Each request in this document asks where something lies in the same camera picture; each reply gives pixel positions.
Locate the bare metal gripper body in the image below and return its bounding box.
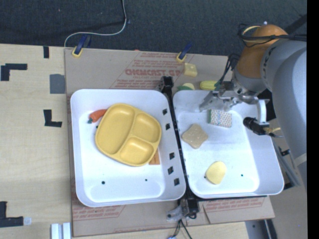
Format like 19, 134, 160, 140
211, 81, 259, 105

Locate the yellow corn cob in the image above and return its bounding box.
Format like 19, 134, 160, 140
199, 80, 218, 91

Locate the green and yellow toy vegetable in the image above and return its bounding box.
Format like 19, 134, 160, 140
176, 83, 196, 91

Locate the yellow cheese wedge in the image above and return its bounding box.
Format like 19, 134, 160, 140
182, 62, 198, 78

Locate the white plastic tray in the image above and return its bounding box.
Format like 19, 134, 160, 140
70, 88, 187, 208
172, 90, 285, 199

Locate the yellow potato chip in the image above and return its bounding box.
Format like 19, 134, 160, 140
204, 160, 228, 185

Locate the yellow divided plate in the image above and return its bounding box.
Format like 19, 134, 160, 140
95, 103, 162, 167

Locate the orange carrot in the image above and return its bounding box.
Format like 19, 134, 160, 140
87, 109, 108, 124

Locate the brown cardboard board red print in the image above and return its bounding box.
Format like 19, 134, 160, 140
64, 48, 276, 238

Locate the black cylinder on white bracket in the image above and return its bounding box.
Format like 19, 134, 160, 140
243, 100, 271, 136

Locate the black block with thin wires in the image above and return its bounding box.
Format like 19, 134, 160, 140
179, 197, 200, 219
159, 76, 174, 93

